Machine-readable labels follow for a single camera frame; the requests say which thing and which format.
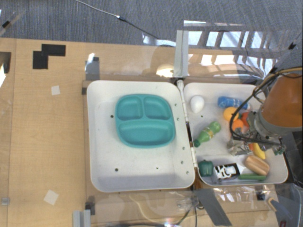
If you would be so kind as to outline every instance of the orange fruit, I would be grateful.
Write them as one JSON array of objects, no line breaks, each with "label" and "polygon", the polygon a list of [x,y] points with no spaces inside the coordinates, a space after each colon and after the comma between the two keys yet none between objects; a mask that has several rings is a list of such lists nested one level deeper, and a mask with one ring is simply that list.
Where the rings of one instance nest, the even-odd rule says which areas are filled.
[{"label": "orange fruit", "polygon": [[[237,110],[237,108],[235,107],[228,107],[224,110],[223,112],[223,117],[225,120],[230,121],[232,118],[233,113]],[[237,113],[237,115],[234,118],[234,121],[237,120],[239,117],[239,113]]]},{"label": "orange fruit", "polygon": [[241,120],[243,121],[243,123],[246,127],[249,127],[249,124],[247,123],[248,114],[249,114],[249,112],[242,113],[242,117],[241,117]]},{"label": "orange fruit", "polygon": [[243,130],[244,123],[241,119],[237,119],[234,122],[232,122],[232,130],[235,131],[237,128],[241,128],[241,131]]}]

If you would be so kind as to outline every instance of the gray carpet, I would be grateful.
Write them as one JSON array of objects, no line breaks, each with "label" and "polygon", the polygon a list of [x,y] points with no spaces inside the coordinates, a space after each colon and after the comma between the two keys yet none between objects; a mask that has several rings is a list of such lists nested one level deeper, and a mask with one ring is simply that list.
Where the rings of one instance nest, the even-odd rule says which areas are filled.
[{"label": "gray carpet", "polygon": [[[245,24],[258,29],[302,28],[303,0],[81,0],[121,15],[149,33],[175,41],[183,20]],[[0,0],[0,23],[23,16],[5,37],[142,44],[140,30],[72,0]],[[302,65],[302,41],[287,59]]]}]

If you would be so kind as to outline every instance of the hot dog bun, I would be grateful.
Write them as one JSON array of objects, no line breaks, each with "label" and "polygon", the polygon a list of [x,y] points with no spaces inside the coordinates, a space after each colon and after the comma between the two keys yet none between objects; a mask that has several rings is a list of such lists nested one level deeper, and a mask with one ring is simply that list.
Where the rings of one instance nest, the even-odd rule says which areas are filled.
[{"label": "hot dog bun", "polygon": [[245,166],[258,175],[266,176],[269,172],[269,165],[257,156],[248,156]]}]

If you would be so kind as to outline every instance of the green bottle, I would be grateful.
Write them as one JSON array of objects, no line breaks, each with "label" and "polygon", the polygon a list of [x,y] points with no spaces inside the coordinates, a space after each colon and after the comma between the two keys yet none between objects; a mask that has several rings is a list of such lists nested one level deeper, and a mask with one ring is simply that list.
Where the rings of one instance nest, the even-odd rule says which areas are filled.
[{"label": "green bottle", "polygon": [[201,131],[198,138],[194,140],[194,146],[198,147],[202,142],[209,141],[220,130],[221,125],[217,121],[211,122],[208,127]]}]

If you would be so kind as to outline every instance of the white tape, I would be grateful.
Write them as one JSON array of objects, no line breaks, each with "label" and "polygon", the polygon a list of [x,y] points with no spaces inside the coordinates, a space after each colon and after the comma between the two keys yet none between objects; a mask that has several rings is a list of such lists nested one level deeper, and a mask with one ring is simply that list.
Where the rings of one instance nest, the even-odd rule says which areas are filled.
[{"label": "white tape", "polygon": [[52,87],[52,95],[59,95],[60,94],[60,88],[59,86],[53,86]]},{"label": "white tape", "polygon": [[51,204],[55,205],[57,199],[58,199],[59,194],[55,193],[52,190],[48,190],[46,196],[44,197],[44,201]]}]

